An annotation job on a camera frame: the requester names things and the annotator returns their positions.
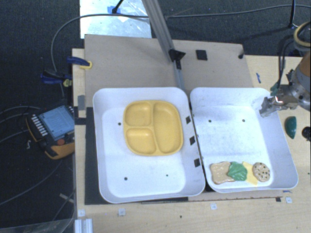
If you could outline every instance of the white tray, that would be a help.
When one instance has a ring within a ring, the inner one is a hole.
[[[298,174],[277,112],[261,117],[269,92],[261,88],[196,88],[190,94],[192,115],[210,187],[221,193],[289,189]],[[254,186],[248,182],[212,181],[210,165],[222,161],[263,162],[271,178]]]
[[[184,144],[168,156],[141,156],[132,153],[125,142],[122,123],[128,104],[138,100],[163,100],[179,111]],[[186,94],[175,87],[106,88],[93,97],[99,189],[110,203],[133,202],[200,194],[205,178],[200,164]]]

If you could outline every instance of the yellow divided plate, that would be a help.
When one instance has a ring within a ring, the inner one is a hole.
[[[139,155],[169,155],[183,146],[179,112],[169,102],[130,103],[124,110],[123,127],[128,148]]]

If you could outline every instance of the yellow cheese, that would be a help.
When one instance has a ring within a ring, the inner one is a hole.
[[[243,166],[247,169],[247,178],[246,181],[257,186],[258,180],[257,178],[253,175],[253,165],[243,161]]]

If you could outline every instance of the wooden table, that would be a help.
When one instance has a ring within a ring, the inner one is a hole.
[[[73,55],[84,57],[84,50],[73,50]],[[245,56],[254,87],[267,90],[276,82],[277,57]],[[286,72],[295,68],[301,58],[289,57]],[[85,71],[73,65],[74,105],[77,97],[85,94]],[[311,184],[310,184],[310,142],[301,135],[304,127],[310,125],[310,113],[302,108],[279,112],[281,122],[288,116],[296,116],[297,133],[294,140],[286,136],[292,157],[299,175],[296,188],[283,193],[281,202],[275,198],[223,200],[223,201],[192,201],[157,204],[108,204],[85,205],[85,133],[84,125],[75,126],[76,151],[76,185],[77,210],[85,212],[79,218],[93,219],[95,233],[159,233],[159,232],[304,232],[311,229]],[[286,202],[290,197],[292,203]],[[216,210],[211,209],[215,203]],[[119,209],[125,209],[126,215],[119,216]]]

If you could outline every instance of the dark carpet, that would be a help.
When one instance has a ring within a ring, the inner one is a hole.
[[[292,0],[159,0],[163,13],[181,15],[238,12],[291,4]],[[311,0],[296,0],[310,6]],[[243,44],[245,54],[278,55],[278,44],[294,29],[288,28],[291,7],[217,17],[169,18],[173,39]],[[79,0],[0,0],[0,112],[16,105],[45,107],[61,98],[59,85],[40,82],[43,69],[52,70],[50,45],[57,29],[79,16]],[[310,20],[310,9],[297,7],[294,23]],[[72,48],[83,47],[79,22],[73,22],[55,43],[58,70],[70,73],[66,57]],[[71,90],[65,89],[71,101]],[[25,129],[25,116],[31,112],[16,109],[0,115],[1,139]],[[20,134],[0,143],[0,204],[27,190],[49,175],[59,161],[50,160],[30,136]],[[59,194],[73,191],[72,157],[63,159],[45,182],[28,193],[0,205],[0,228],[51,221],[64,199]],[[56,219],[72,216],[73,206],[65,205]]]

